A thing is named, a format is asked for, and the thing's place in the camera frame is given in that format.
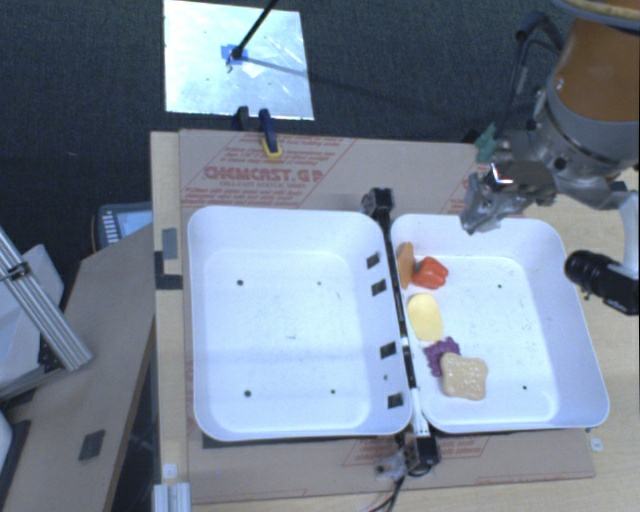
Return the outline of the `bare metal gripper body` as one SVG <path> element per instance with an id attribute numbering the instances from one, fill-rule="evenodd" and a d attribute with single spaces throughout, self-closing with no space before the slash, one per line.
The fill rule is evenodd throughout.
<path id="1" fill-rule="evenodd" d="M 487 208 L 524 210 L 565 195 L 594 210 L 622 207 L 631 193 L 615 181 L 631 166 L 631 124 L 550 115 L 523 130 L 487 128 Z"/>

